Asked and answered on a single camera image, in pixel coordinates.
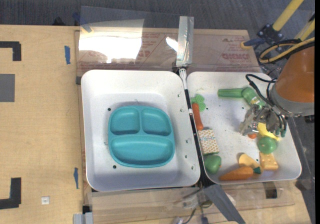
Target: blue bowl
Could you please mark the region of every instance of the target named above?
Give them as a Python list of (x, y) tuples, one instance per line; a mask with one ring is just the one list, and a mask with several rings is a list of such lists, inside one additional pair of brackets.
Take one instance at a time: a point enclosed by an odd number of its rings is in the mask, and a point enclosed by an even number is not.
[(168, 115), (155, 107), (117, 108), (108, 123), (108, 144), (112, 158), (135, 168), (152, 168), (173, 158), (174, 134)]

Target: yellow bar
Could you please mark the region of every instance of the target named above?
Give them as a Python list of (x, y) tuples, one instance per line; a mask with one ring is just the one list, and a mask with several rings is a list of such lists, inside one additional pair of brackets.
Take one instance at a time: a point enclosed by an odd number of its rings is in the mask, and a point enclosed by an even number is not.
[(286, 9), (282, 12), (282, 14), (279, 16), (279, 18), (272, 25), (272, 28), (275, 31), (280, 31), (281, 28), (286, 24), (286, 22), (294, 14), (294, 12), (298, 9), (298, 7), (301, 5), (303, 1), (304, 0), (292, 0), (286, 7)]
[(314, 30), (315, 30), (315, 20), (308, 22), (305, 27), (296, 35), (295, 39), (300, 39), (304, 41)]

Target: green toy fruit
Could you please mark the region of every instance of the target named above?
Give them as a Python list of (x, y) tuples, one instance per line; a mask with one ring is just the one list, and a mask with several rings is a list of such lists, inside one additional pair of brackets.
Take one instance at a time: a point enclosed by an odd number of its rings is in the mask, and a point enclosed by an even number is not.
[(208, 155), (205, 160), (205, 169), (211, 173), (216, 174), (221, 166), (221, 157), (218, 155)]
[(277, 142), (275, 139), (270, 137), (262, 137), (258, 141), (258, 148), (261, 153), (271, 154), (277, 148)]

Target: wooden table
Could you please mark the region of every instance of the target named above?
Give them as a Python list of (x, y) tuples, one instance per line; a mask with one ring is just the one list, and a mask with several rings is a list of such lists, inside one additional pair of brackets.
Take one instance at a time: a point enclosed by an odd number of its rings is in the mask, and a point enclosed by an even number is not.
[[(21, 61), (12, 60), (12, 49), (0, 49), (0, 74), (14, 74), (15, 81), (14, 102), (0, 102), (0, 199), (9, 198), (11, 178), (21, 178), (22, 185), (21, 204), (0, 209), (0, 223), (72, 223), (73, 214), (82, 212), (74, 35), (78, 30), (0, 26), (0, 41), (20, 42), (22, 46)], [(65, 46), (70, 48), (70, 64)], [(241, 210), (240, 214), (247, 223), (310, 223), (300, 191), (292, 181), (290, 187), (293, 205)], [(226, 221), (221, 213), (208, 216), (210, 222)], [(172, 218), (145, 223), (171, 221)], [(190, 223), (197, 221), (199, 215)]]

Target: toy carrot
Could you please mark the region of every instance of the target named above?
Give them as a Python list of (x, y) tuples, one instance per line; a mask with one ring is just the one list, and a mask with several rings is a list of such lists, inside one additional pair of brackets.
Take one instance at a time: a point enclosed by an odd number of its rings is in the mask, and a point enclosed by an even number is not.
[(195, 124), (196, 124), (196, 129), (197, 130), (203, 130), (204, 129), (204, 126), (201, 122), (201, 118), (200, 118), (200, 110), (199, 110), (199, 105), (197, 103), (192, 103), (192, 111), (194, 112), (193, 113), (193, 117), (194, 117), (194, 120), (195, 120)]
[(253, 169), (249, 166), (243, 166), (232, 170), (219, 177), (220, 180), (242, 180), (253, 176)]

